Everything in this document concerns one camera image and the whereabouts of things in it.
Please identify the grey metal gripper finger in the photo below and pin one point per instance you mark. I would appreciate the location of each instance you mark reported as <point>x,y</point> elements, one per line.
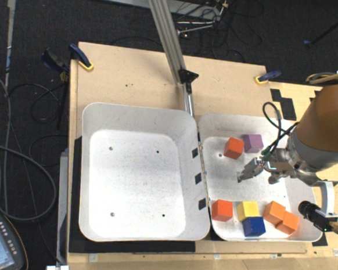
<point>250,170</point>
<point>274,178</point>

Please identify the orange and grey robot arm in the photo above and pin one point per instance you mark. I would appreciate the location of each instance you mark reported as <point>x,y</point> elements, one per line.
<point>324,123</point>

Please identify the white plastic tray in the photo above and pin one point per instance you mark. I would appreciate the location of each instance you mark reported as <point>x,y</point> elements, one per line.
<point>229,183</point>
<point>136,175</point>

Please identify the orange cube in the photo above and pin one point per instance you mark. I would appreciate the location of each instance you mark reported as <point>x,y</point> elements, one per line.
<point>273,212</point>
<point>222,210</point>
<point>288,224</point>
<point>233,148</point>

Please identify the pale wood board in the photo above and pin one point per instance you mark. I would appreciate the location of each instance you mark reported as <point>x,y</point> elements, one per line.
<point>138,79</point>

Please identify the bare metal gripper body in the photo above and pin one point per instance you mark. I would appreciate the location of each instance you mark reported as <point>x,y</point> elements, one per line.
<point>284,165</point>

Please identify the purple cube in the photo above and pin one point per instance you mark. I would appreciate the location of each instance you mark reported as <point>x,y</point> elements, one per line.
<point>253,143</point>

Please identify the yellow cube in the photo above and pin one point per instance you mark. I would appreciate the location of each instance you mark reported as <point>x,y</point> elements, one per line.
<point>247,210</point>

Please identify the blue cube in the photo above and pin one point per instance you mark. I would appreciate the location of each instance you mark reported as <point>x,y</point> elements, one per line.
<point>254,227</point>

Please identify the black cylinder on white bracket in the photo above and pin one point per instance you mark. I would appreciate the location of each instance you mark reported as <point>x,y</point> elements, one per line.
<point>314,214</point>

